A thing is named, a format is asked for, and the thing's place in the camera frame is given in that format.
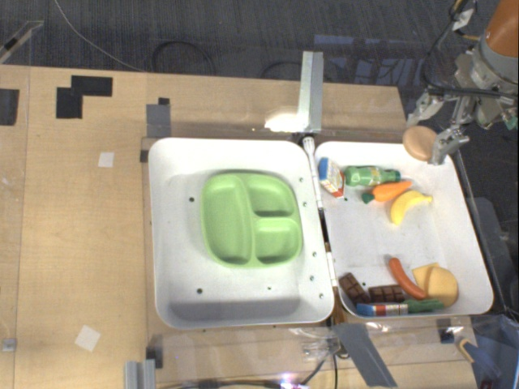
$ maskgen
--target hot dog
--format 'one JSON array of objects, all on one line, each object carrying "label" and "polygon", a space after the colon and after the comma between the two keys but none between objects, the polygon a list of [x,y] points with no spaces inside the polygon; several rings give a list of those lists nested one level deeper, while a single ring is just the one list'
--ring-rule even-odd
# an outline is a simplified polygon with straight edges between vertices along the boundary
[{"label": "hot dog", "polygon": [[412,298],[416,298],[417,300],[423,300],[426,298],[426,293],[421,288],[419,288],[413,281],[409,279],[409,277],[405,274],[404,268],[400,263],[400,259],[391,258],[389,259],[389,269],[391,270],[392,276],[397,281],[398,285],[402,287],[402,289],[408,293]]}]

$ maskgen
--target white tray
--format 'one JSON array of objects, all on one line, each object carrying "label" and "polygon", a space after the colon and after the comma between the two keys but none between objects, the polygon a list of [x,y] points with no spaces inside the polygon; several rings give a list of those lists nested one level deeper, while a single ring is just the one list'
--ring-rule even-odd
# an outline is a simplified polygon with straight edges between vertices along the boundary
[{"label": "white tray", "polygon": [[[162,139],[149,152],[157,312],[176,328],[315,323],[333,293],[305,152],[286,141]],[[275,267],[226,267],[205,250],[204,183],[225,171],[278,176],[294,191],[303,245]]]},{"label": "white tray", "polygon": [[[433,197],[432,203],[413,208],[412,215],[396,226],[389,219],[390,203],[362,202],[361,193],[369,188],[347,187],[347,201],[322,190],[337,277],[352,272],[367,290],[395,284],[386,265],[389,255],[401,260],[411,279],[412,268],[437,262],[456,277],[459,298],[445,310],[421,315],[481,314],[490,309],[491,284],[450,157],[433,166],[410,157],[401,144],[344,142],[321,144],[315,155],[317,162],[329,157],[341,168],[376,165],[400,170],[414,189]],[[356,314],[349,298],[344,293],[341,298]]]}]

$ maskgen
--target black floor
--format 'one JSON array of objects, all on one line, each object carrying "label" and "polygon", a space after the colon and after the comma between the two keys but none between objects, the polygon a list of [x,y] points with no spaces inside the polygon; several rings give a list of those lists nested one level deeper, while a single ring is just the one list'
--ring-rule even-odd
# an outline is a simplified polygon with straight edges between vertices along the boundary
[{"label": "black floor", "polygon": [[[299,79],[302,51],[320,50],[326,81],[397,85],[409,113],[423,90],[425,53],[454,0],[58,1],[80,33],[136,69]],[[472,32],[483,30],[497,2],[480,1]],[[10,63],[128,69],[79,39],[53,0],[0,0],[0,42],[28,20],[44,26]],[[466,47],[451,38],[443,59],[452,65]],[[438,129],[447,117],[430,124]],[[517,132],[498,124],[469,134],[462,151],[474,195],[491,200],[517,265]]]}]

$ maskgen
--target toy carrot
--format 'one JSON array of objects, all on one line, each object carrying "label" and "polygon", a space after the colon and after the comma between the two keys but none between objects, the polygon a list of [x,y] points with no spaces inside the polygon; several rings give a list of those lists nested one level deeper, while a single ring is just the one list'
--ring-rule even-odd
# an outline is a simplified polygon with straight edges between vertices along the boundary
[{"label": "toy carrot", "polygon": [[377,202],[387,202],[404,193],[413,183],[409,180],[403,182],[384,183],[375,187],[371,193],[362,193],[362,201],[369,203],[373,199]]}]

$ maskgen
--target white wire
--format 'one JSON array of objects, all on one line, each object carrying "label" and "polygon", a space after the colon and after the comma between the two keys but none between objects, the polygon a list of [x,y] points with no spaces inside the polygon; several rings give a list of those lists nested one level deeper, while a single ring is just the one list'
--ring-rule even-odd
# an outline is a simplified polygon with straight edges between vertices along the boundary
[{"label": "white wire", "polygon": [[78,30],[74,27],[74,25],[71,23],[71,21],[68,19],[68,17],[66,17],[66,14],[65,12],[63,11],[61,5],[59,4],[58,0],[54,0],[54,3],[56,4],[56,7],[58,8],[59,10],[59,13],[62,15],[62,17],[65,19],[65,22],[66,24],[68,24],[68,26],[71,28],[72,32],[74,32],[80,39],[82,39],[83,41],[87,42],[89,45],[91,45],[94,49],[98,50],[99,52],[103,53],[104,55],[108,56],[109,58],[113,59],[115,62],[117,63],[120,63],[121,65],[129,68],[129,69],[132,69],[133,71],[138,71],[138,72],[146,72],[145,70],[143,69],[139,69],[135,66],[132,66],[130,65],[129,63],[126,63],[124,61],[122,61],[121,59],[118,59],[116,58],[114,55],[106,52],[106,50],[100,48],[98,45],[96,45],[94,42],[90,41],[89,39],[87,39],[84,35],[82,35],[80,32],[78,32]]}]

